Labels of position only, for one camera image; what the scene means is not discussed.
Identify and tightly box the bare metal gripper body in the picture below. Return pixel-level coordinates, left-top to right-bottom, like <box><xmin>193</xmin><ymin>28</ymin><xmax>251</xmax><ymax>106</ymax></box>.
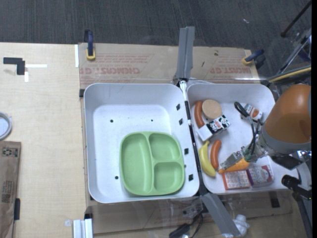
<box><xmin>239</xmin><ymin>140</ymin><xmax>271</xmax><ymax>162</ymax></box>

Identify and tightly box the orange carrot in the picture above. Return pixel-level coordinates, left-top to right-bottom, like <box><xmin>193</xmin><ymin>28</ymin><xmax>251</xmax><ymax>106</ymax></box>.
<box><xmin>217</xmin><ymin>157</ymin><xmax>251</xmax><ymax>175</ymax></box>

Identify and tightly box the orange toy sausage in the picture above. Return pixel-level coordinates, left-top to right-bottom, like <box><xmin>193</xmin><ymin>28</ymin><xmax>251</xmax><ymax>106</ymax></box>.
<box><xmin>210</xmin><ymin>139</ymin><xmax>222</xmax><ymax>171</ymax></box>
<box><xmin>194</xmin><ymin>100</ymin><xmax>206</xmax><ymax>129</ymax></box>

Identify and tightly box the orange and white carton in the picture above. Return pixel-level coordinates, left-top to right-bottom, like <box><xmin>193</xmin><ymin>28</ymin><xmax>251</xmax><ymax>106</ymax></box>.
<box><xmin>221</xmin><ymin>170</ymin><xmax>251</xmax><ymax>190</ymax></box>

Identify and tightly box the white plastic tray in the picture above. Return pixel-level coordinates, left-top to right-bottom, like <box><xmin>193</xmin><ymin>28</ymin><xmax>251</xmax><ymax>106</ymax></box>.
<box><xmin>83</xmin><ymin>83</ymin><xmax>201</xmax><ymax>204</ymax></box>
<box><xmin>185</xmin><ymin>83</ymin><xmax>301</xmax><ymax>196</ymax></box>

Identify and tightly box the yellow banana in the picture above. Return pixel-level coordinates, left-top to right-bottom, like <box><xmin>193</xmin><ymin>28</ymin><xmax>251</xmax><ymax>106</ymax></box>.
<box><xmin>198</xmin><ymin>140</ymin><xmax>217</xmax><ymax>178</ymax></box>

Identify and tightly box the cow print white carton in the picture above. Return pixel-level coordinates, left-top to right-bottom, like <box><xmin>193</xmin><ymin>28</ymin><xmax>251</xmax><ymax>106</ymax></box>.
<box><xmin>196</xmin><ymin>115</ymin><xmax>232</xmax><ymax>142</ymax></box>

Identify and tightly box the small bottle with orange label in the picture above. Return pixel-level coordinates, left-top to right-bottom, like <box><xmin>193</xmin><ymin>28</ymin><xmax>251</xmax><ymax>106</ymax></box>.
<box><xmin>241</xmin><ymin>103</ymin><xmax>264</xmax><ymax>121</ymax></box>

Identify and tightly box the tan round biscuit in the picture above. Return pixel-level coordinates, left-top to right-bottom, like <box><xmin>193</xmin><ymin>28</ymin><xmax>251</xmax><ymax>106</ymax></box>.
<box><xmin>201</xmin><ymin>99</ymin><xmax>223</xmax><ymax>120</ymax></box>

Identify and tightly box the crumpled white paper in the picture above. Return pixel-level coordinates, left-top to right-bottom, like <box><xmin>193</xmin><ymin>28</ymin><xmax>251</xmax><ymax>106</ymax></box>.
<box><xmin>232</xmin><ymin>214</ymin><xmax>250</xmax><ymax>236</ymax></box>

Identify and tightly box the green divided plate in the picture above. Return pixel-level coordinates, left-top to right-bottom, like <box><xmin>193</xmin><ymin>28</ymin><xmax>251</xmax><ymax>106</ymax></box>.
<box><xmin>119</xmin><ymin>131</ymin><xmax>186</xmax><ymax>196</ymax></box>

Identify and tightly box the brown cardboard board, red print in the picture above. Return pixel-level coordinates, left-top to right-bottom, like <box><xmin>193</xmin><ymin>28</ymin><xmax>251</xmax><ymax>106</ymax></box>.
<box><xmin>78</xmin><ymin>42</ymin><xmax>293</xmax><ymax>235</ymax></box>

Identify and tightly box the brown paper packet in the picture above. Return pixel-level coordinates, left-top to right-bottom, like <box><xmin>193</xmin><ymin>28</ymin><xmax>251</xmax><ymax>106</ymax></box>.
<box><xmin>0</xmin><ymin>140</ymin><xmax>22</xmax><ymax>238</ymax></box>

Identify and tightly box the black cylinder on white bracket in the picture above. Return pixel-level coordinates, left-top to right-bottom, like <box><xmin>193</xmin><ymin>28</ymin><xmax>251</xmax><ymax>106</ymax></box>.
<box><xmin>281</xmin><ymin>157</ymin><xmax>312</xmax><ymax>201</ymax></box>

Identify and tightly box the white round ring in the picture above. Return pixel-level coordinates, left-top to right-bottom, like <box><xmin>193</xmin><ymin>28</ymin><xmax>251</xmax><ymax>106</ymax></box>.
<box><xmin>0</xmin><ymin>111</ymin><xmax>13</xmax><ymax>141</ymax></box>

